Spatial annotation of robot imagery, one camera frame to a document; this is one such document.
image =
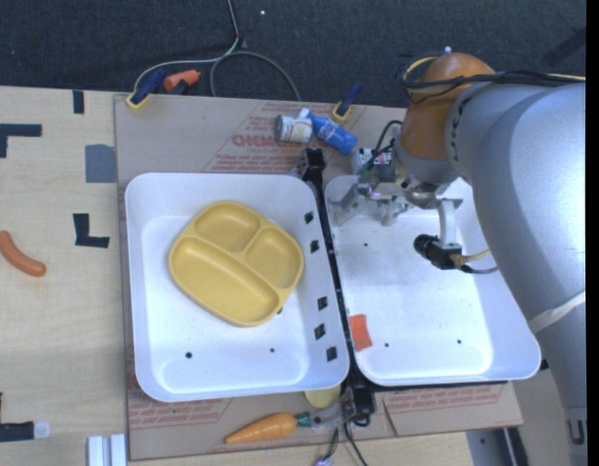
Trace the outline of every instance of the table surface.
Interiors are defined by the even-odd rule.
[[[114,95],[87,91],[84,98],[78,115],[71,90],[0,86],[0,124],[43,127],[40,139],[9,137],[0,158],[0,230],[48,266],[44,277],[34,278],[0,253],[1,421],[50,424],[46,439],[0,444],[4,465],[83,465],[88,437],[127,432],[117,186],[88,184],[84,170],[86,146],[114,144]],[[89,214],[90,236],[110,237],[109,246],[75,247],[73,214]],[[473,464],[463,432],[359,447],[370,465]],[[311,465],[325,451],[233,452],[232,461]],[[349,444],[340,444],[334,461],[359,464]],[[227,454],[216,454],[146,464],[227,462]]]

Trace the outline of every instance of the brown sausage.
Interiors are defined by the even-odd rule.
[[[0,231],[0,250],[14,266],[28,275],[43,276],[47,271],[45,264],[21,252],[10,233],[5,230]]]

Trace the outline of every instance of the yellow plate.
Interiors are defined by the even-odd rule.
[[[238,326],[277,313],[304,268],[303,252],[287,232],[234,201],[202,210],[174,242],[168,262],[186,295]]]

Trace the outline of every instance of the toy carrot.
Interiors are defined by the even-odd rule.
[[[260,440],[282,439],[297,428],[297,424],[305,426],[302,417],[291,413],[275,413],[255,421],[225,438],[226,444],[242,444]]]

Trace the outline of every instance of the black fabric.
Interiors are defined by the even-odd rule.
[[[469,52],[498,71],[585,74],[586,0],[233,0],[241,50],[263,54],[303,100],[400,106],[400,53]],[[232,44],[225,0],[0,0],[0,84],[130,91],[167,60]],[[191,94],[209,95],[209,65]],[[243,56],[220,64],[219,96],[293,99],[282,75]]]

